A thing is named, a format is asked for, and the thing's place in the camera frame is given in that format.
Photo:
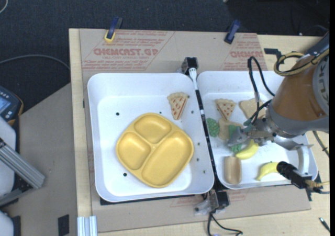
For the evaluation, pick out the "black pen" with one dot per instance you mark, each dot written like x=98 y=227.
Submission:
x=324 y=224

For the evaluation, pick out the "beige toy bread slice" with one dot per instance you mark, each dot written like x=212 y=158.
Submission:
x=248 y=108
x=223 y=127

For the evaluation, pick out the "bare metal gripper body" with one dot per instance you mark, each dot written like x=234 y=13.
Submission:
x=263 y=131

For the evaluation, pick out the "black cylinder on white bracket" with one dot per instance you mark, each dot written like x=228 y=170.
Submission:
x=290 y=172

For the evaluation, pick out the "toy pizza slice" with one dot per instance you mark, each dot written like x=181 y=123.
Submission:
x=178 y=105
x=225 y=108

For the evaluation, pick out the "yellow banana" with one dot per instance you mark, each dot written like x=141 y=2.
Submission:
x=267 y=169
x=247 y=151

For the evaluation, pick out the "tan toy bread roll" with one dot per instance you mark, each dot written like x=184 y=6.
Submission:
x=232 y=170

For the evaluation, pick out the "white plastic tray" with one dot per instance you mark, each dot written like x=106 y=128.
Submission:
x=110 y=104
x=274 y=156

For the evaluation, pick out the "thin black and white rod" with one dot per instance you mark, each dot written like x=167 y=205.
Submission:
x=200 y=101

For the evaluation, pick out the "green toy broccoli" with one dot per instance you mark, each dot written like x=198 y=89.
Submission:
x=212 y=126

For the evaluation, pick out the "yellow divided plate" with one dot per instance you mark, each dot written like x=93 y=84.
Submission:
x=162 y=159

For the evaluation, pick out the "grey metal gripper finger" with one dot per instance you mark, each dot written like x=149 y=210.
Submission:
x=239 y=133
x=234 y=143

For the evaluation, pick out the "brown cardboard board red print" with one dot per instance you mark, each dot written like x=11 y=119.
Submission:
x=167 y=49

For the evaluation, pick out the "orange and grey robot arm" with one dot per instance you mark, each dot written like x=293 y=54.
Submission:
x=295 y=99

